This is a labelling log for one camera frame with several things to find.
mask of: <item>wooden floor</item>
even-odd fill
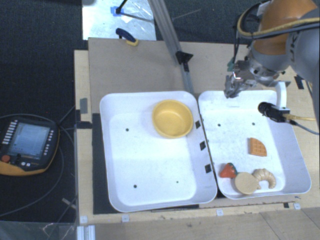
[[[97,240],[319,240],[320,208],[95,225]]]

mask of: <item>black clamp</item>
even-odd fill
[[[190,59],[194,56],[193,54],[189,54],[186,52],[183,52],[181,50],[178,50],[175,53],[175,56],[179,62],[179,64],[183,64],[183,69],[185,72],[189,72],[189,66],[188,66],[188,62],[190,61]]]

